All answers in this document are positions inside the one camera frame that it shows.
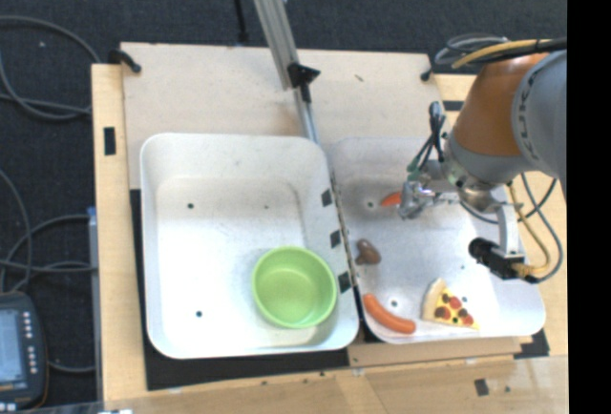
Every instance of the green plastic bowl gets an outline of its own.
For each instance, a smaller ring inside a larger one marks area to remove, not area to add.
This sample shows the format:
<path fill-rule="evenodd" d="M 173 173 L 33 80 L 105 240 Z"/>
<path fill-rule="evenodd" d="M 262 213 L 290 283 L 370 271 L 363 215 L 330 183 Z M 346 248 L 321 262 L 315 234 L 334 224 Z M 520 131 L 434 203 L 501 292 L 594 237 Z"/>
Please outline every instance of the green plastic bowl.
<path fill-rule="evenodd" d="M 253 270 L 252 292 L 270 322 L 293 329 L 320 324 L 337 301 L 335 277 L 327 263 L 299 246 L 265 253 Z"/>

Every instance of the metal pole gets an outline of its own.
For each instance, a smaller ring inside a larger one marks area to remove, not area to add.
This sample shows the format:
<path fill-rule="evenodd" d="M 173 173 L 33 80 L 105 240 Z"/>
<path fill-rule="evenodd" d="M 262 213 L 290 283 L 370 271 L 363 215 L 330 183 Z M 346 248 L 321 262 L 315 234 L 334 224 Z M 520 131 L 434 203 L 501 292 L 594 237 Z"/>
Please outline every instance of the metal pole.
<path fill-rule="evenodd" d="M 284 0 L 254 0 L 259 20 L 261 21 L 267 45 L 271 49 L 276 70 L 284 89 L 295 88 L 288 67 L 299 64 L 293 33 L 288 24 Z M 304 96 L 305 87 L 295 90 L 295 102 L 306 137 L 318 143 L 318 132 L 314 123 L 311 102 Z"/>

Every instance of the toy pizza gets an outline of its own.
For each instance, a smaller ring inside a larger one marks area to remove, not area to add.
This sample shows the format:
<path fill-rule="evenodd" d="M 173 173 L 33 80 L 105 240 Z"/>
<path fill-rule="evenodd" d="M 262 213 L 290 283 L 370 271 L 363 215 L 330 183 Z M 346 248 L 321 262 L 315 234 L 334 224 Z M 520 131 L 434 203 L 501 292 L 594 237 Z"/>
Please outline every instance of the toy pizza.
<path fill-rule="evenodd" d="M 479 329 L 479 324 L 463 306 L 463 300 L 448 288 L 443 279 L 437 279 L 429 287 L 422 303 L 422 319 L 449 326 Z"/>

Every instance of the black bracket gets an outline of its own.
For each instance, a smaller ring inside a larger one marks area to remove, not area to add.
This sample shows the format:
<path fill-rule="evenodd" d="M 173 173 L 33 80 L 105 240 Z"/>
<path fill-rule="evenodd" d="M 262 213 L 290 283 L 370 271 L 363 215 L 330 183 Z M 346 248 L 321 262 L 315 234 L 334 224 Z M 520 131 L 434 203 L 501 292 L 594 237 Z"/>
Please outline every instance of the black bracket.
<path fill-rule="evenodd" d="M 319 74 L 321 74 L 319 70 L 305 67 L 299 63 L 291 63 L 288 65 L 288 76 L 290 77 L 290 83 L 295 89 L 299 87 L 302 93 L 303 101 L 308 104 L 312 103 L 312 96 L 309 92 L 309 84 L 313 82 Z"/>
<path fill-rule="evenodd" d="M 140 73 L 142 71 L 142 67 L 134 61 L 132 56 L 123 50 L 110 50 L 108 52 L 108 62 L 111 65 L 125 63 L 134 73 Z"/>

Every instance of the black strip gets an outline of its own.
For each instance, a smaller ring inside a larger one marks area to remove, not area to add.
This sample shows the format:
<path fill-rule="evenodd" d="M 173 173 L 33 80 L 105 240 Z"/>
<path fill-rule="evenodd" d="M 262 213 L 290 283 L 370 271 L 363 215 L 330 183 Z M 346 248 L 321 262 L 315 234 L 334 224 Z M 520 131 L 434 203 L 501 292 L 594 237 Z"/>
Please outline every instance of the black strip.
<path fill-rule="evenodd" d="M 525 343 L 521 347 L 521 353 L 514 354 L 516 360 L 550 356 L 550 345 L 542 329 L 533 335 L 533 342 Z"/>
<path fill-rule="evenodd" d="M 343 294 L 347 290 L 350 290 L 352 283 L 350 283 L 350 274 L 348 272 L 344 272 L 340 275 L 337 280 L 340 282 L 340 293 Z"/>
<path fill-rule="evenodd" d="M 116 155 L 115 128 L 104 128 L 104 155 Z"/>
<path fill-rule="evenodd" d="M 149 390 L 160 390 L 197 383 L 219 382 L 322 371 L 348 367 L 348 350 L 315 351 L 286 355 L 258 355 L 253 357 L 213 358 L 203 360 L 175 360 L 159 353 L 151 344 L 146 331 L 146 303 L 144 301 L 144 276 L 142 268 L 142 223 L 140 219 L 140 190 L 130 191 L 134 245 L 136 249 L 137 284 L 140 301 L 144 365 Z"/>
<path fill-rule="evenodd" d="M 339 229 L 331 233 L 331 248 L 335 248 L 339 243 L 342 242 L 342 233 Z"/>
<path fill-rule="evenodd" d="M 444 100 L 443 108 L 446 111 L 460 111 L 465 103 L 462 100 Z"/>
<path fill-rule="evenodd" d="M 486 379 L 477 379 L 475 381 L 475 390 L 477 391 L 477 395 L 479 397 L 490 394 L 490 389 L 488 388 Z"/>
<path fill-rule="evenodd" d="M 321 195 L 321 199 L 323 200 L 323 207 L 327 207 L 333 203 L 333 199 L 331 198 L 331 191 L 326 189 L 325 192 Z"/>

